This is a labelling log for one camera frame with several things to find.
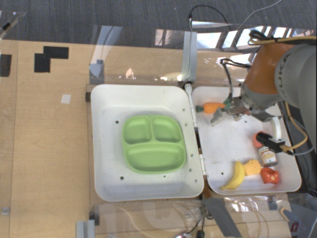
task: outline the yellow banana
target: yellow banana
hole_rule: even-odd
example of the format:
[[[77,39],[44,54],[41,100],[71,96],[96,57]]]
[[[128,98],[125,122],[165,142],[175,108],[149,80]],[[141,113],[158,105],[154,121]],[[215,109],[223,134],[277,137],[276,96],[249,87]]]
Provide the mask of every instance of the yellow banana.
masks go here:
[[[234,166],[233,178],[226,186],[221,187],[221,190],[236,189],[243,182],[244,175],[245,175],[244,166],[240,161],[237,161]]]

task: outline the white hinged container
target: white hinged container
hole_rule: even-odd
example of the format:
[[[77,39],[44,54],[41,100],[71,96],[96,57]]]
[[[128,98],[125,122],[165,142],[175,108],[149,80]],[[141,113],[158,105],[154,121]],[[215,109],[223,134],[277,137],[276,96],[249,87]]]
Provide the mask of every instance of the white hinged container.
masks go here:
[[[228,94],[224,87],[198,87],[192,98],[194,105],[222,102]],[[211,127],[212,115],[198,113],[197,125],[203,155],[198,152],[193,116],[188,95],[175,86],[99,85],[91,93],[95,188],[98,195],[111,202],[185,198],[199,195],[204,188],[203,175],[208,175],[210,187],[222,195],[259,194],[296,191],[301,184],[295,158],[278,154],[280,183],[263,184],[260,175],[246,177],[236,190],[221,191],[233,175],[235,161],[259,159],[252,144],[254,133],[271,132],[269,123],[243,116],[235,122],[232,117]],[[272,107],[271,114],[280,114]],[[185,165],[167,174],[139,174],[125,163],[121,143],[122,125],[136,115],[166,115],[181,126],[185,139]],[[288,141],[285,126],[282,135]]]

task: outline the green plate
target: green plate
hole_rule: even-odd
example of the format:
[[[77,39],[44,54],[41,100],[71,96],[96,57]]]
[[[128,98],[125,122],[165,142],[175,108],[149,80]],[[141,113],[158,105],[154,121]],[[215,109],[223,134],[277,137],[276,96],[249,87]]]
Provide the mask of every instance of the green plate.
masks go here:
[[[127,165],[142,174],[162,174],[180,169],[186,162],[186,147],[179,124],[158,115],[135,116],[122,130]]]

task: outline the small jar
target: small jar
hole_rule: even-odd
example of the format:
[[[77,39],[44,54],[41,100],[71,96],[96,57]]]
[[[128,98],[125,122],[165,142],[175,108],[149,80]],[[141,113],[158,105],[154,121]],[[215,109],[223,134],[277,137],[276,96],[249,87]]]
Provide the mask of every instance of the small jar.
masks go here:
[[[268,168],[268,167],[273,167],[277,165],[276,155],[274,152],[269,150],[268,147],[266,146],[260,147],[259,154],[261,156],[261,160],[264,167]]]

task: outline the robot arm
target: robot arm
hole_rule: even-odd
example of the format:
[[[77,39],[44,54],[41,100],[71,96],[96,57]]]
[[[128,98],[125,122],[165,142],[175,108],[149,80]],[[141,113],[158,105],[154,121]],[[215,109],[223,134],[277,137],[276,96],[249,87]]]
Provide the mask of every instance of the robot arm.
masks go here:
[[[265,110],[278,101],[300,109],[306,131],[316,150],[316,45],[263,45],[257,53],[241,87],[241,95],[232,99],[226,110],[214,114],[215,125],[221,113],[238,119],[252,115],[262,122],[273,116]]]

